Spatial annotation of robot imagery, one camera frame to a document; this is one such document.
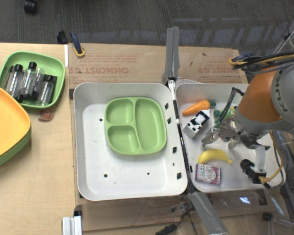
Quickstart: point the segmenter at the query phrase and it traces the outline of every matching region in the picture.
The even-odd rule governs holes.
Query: banana
[[[206,150],[203,153],[201,153],[198,158],[198,163],[204,164],[212,159],[224,160],[224,161],[227,161],[229,164],[232,163],[232,160],[230,160],[227,157],[226,153],[224,151],[218,150],[218,149],[210,149],[210,150]]]

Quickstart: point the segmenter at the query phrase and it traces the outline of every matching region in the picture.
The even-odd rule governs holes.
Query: carrot
[[[196,114],[201,110],[208,110],[210,108],[210,105],[215,105],[214,101],[210,103],[208,100],[201,100],[197,102],[196,104],[193,104],[186,110],[184,110],[182,112],[182,115],[186,116],[186,115]]]

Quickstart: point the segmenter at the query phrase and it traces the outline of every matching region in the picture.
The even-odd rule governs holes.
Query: wooden table
[[[0,70],[15,51],[34,51],[65,60],[64,45],[0,43]],[[76,207],[74,184],[74,142],[72,108],[69,98],[69,70],[51,121],[39,121],[39,110],[27,110],[32,124],[30,142],[0,166],[0,235],[60,235],[63,217],[72,217]],[[277,192],[280,207],[285,209]],[[259,214],[222,218],[232,235],[267,234],[269,224]],[[208,234],[200,220],[194,219],[199,234]],[[85,232],[95,235],[155,234],[164,224]],[[275,234],[288,234],[276,229]],[[183,222],[174,233],[195,234],[190,222]]]

